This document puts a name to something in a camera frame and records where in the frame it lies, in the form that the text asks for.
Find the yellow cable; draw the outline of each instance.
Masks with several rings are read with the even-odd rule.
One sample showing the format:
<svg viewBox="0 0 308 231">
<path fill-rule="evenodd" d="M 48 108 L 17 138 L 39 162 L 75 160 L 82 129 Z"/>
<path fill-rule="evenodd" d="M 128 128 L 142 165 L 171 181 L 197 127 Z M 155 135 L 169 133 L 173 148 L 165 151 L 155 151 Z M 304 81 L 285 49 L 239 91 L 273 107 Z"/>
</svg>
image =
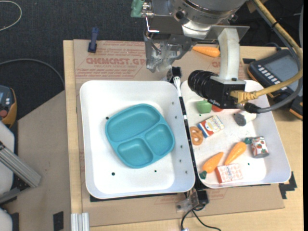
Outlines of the yellow cable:
<svg viewBox="0 0 308 231">
<path fill-rule="evenodd" d="M 284 28 L 277 23 L 275 18 L 271 15 L 271 13 L 268 11 L 268 9 L 262 4 L 260 0 L 252 0 L 255 5 L 264 13 L 264 15 L 267 17 L 267 19 L 271 22 L 272 25 L 275 25 L 275 28 L 279 31 L 279 33 L 289 42 L 289 44 L 294 48 L 300 62 L 300 70 L 296 75 L 294 75 L 292 78 L 281 82 L 279 84 L 264 88 L 259 91 L 253 91 L 253 92 L 244 92 L 244 91 L 232 91 L 231 96 L 237 98 L 237 103 L 244 103 L 248 100 L 253 100 L 258 98 L 259 96 L 262 96 L 264 94 L 268 94 L 274 91 L 277 91 L 283 87 L 289 86 L 291 83 L 299 80 L 303 76 L 303 51 L 298 46 L 298 44 L 294 41 L 294 39 L 284 30 Z"/>
</svg>

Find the blue plastic plate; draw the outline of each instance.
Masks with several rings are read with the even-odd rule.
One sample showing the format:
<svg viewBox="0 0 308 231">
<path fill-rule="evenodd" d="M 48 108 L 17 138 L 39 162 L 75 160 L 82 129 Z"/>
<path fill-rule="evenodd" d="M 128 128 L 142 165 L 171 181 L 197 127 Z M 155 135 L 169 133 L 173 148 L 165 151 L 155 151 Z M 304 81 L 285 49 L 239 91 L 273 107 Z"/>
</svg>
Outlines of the blue plastic plate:
<svg viewBox="0 0 308 231">
<path fill-rule="evenodd" d="M 148 104 L 132 106 L 109 118 L 105 133 L 118 157 L 132 168 L 156 162 L 175 144 L 168 123 Z"/>
</svg>

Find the white bracket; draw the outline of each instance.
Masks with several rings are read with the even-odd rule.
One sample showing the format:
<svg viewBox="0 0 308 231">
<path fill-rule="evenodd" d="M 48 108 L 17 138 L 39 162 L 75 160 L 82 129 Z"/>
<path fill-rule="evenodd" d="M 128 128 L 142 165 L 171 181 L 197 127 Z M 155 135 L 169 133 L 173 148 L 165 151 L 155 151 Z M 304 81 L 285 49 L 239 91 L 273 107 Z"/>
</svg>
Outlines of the white bracket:
<svg viewBox="0 0 308 231">
<path fill-rule="evenodd" d="M 219 76 L 211 76 L 221 83 L 245 84 L 238 80 L 240 68 L 240 40 L 236 28 L 225 28 L 218 36 L 220 47 L 220 71 Z"/>
</svg>

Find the black device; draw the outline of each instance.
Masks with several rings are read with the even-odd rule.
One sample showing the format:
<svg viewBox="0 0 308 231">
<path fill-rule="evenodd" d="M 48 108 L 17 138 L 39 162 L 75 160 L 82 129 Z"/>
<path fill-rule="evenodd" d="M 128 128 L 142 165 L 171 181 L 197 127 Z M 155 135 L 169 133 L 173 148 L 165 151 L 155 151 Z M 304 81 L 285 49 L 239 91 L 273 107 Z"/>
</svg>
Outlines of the black device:
<svg viewBox="0 0 308 231">
<path fill-rule="evenodd" d="M 16 120 L 17 103 L 14 90 L 0 85 L 0 122 L 11 128 Z"/>
<path fill-rule="evenodd" d="M 245 84 L 238 84 L 234 80 L 225 84 L 212 79 L 218 76 L 210 71 L 195 70 L 188 76 L 187 84 L 189 88 L 202 98 L 221 109 L 235 109 L 235 99 L 230 96 L 233 90 L 245 90 Z"/>
<path fill-rule="evenodd" d="M 248 66 L 249 76 L 259 82 L 263 87 L 269 87 L 286 81 L 298 73 L 296 60 L 289 50 L 280 50 L 267 58 L 253 61 Z M 268 95 L 277 103 L 290 96 L 297 88 L 298 81 L 283 87 Z M 291 102 L 290 112 L 303 119 L 303 88 L 298 96 Z"/>
</svg>

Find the cardboard sheet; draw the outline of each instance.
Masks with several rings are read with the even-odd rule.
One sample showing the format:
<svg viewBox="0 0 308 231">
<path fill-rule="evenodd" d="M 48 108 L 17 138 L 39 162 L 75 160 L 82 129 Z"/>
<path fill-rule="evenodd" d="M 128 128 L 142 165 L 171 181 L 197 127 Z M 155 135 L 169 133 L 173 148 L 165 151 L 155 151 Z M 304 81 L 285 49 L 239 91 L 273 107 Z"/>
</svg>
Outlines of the cardboard sheet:
<svg viewBox="0 0 308 231">
<path fill-rule="evenodd" d="M 79 98 L 79 89 L 81 85 L 91 79 L 161 80 L 166 76 L 166 73 L 151 73 L 146 69 L 143 42 L 102 40 L 97 42 L 96 53 L 87 52 L 88 44 L 89 40 L 74 40 L 83 212 L 89 212 L 91 226 L 181 218 L 183 213 L 177 211 L 176 203 L 185 198 L 182 193 L 120 200 L 91 201 L 90 194 L 85 184 L 83 135 Z M 193 70 L 197 69 L 218 73 L 220 58 L 212 58 L 191 51 L 181 60 L 176 61 L 174 66 L 181 67 L 183 74 L 182 80 L 185 80 Z M 245 67 L 246 66 L 241 61 L 239 70 L 239 78 L 241 79 L 248 79 Z M 218 190 L 207 189 L 206 191 L 210 203 L 206 207 L 206 211 L 201 211 L 199 213 L 200 216 L 284 207 L 277 184 Z"/>
</svg>

